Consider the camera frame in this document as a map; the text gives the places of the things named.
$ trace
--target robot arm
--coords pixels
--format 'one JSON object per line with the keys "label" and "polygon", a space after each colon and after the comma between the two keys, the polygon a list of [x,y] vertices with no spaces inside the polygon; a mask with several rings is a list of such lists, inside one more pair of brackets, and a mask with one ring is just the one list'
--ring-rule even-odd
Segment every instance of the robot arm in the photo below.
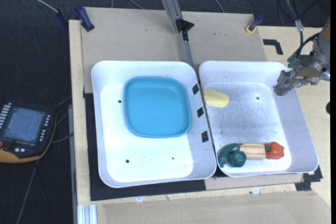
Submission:
{"label": "robot arm", "polygon": [[316,85],[320,79],[330,81],[330,18],[323,30],[307,39],[305,43],[313,41],[313,49],[309,55],[300,55],[300,51],[289,59],[292,70],[280,73],[274,92],[283,96],[293,88],[303,85]]}

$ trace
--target blue oval plate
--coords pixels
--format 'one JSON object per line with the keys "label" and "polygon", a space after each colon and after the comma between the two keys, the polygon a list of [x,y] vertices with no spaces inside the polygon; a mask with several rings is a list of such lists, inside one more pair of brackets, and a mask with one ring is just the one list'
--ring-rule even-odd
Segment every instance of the blue oval plate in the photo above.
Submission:
{"label": "blue oval plate", "polygon": [[191,127],[188,95],[174,79],[130,79],[124,87],[124,112],[128,128],[141,137],[177,137]]}

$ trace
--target white tray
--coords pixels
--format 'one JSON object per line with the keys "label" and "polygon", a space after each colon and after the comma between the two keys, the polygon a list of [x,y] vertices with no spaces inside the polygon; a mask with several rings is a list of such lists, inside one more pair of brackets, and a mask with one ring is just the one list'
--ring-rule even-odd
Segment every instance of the white tray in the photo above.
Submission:
{"label": "white tray", "polygon": [[[198,117],[197,110],[205,109],[201,92],[193,91],[198,84],[193,68],[183,62],[102,61],[95,64],[91,76],[98,168],[105,184],[119,188],[206,179],[214,174],[216,157],[205,113]],[[186,134],[146,138],[128,129],[123,110],[124,85],[140,76],[175,79],[186,88],[192,114]]]}
{"label": "white tray", "polygon": [[230,143],[275,141],[285,147],[278,160],[247,160],[243,167],[225,165],[228,176],[308,173],[318,166],[314,148],[295,90],[280,97],[273,86],[281,70],[276,62],[207,61],[199,75],[202,89],[229,96],[225,108],[206,105],[215,151]]}

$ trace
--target dark floor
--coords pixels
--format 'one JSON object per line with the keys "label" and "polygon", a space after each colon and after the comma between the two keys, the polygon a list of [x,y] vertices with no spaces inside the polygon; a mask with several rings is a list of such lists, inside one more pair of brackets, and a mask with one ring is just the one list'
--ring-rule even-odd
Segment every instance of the dark floor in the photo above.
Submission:
{"label": "dark floor", "polygon": [[[73,18],[77,4],[111,7],[111,0],[42,0],[63,7]],[[147,9],[162,9],[161,0],[134,0]],[[227,13],[264,14],[262,25],[293,26],[284,0],[218,0]],[[293,0],[305,26],[322,27],[330,0]],[[182,10],[221,12],[214,0],[180,0]],[[128,0],[113,7],[137,8]],[[36,0],[0,0],[0,104],[8,99],[50,105],[71,90],[68,33],[56,13]],[[58,109],[67,112],[70,101]],[[56,138],[68,135],[67,120]],[[20,223],[72,223],[69,141],[52,144],[40,160]],[[16,223],[35,163],[0,164],[0,222]]]}

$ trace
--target table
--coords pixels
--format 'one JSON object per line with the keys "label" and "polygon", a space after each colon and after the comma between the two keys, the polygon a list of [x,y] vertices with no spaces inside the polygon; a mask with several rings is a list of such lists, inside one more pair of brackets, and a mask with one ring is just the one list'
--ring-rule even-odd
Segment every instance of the table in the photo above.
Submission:
{"label": "table", "polygon": [[[223,223],[224,218],[226,221],[246,222],[246,217],[249,218],[249,223],[263,223],[270,218],[274,223],[300,223],[303,219],[305,223],[331,222],[330,116],[325,112],[326,104],[330,101],[330,84],[325,81],[321,81],[317,86],[297,89],[323,174],[321,182],[312,184],[312,191],[296,191],[294,183],[303,182],[302,174],[285,174],[210,178],[205,180],[206,191],[196,193],[91,201],[83,99],[83,90],[92,91],[88,75],[90,68],[102,59],[182,58],[178,43],[170,33],[164,11],[87,8],[87,12],[96,26],[95,34],[85,32],[78,20],[69,22],[75,192],[80,210],[90,205],[91,208],[96,208],[99,224],[135,221]],[[196,26],[200,25],[189,33],[195,69],[206,59],[267,60],[286,64],[287,57],[299,44],[299,35],[294,27],[259,26],[257,32],[248,36],[244,28],[253,21],[252,15],[191,12],[183,15]],[[320,29],[306,28],[304,34],[305,37],[309,37],[319,31]],[[273,46],[262,46],[263,39],[276,39],[280,42],[284,55],[277,55]],[[96,44],[92,50],[87,46],[90,42]],[[139,47],[143,45],[148,53],[140,54],[135,45],[138,49],[143,48]],[[101,53],[102,50],[106,51],[104,46],[110,46],[109,54]]]}

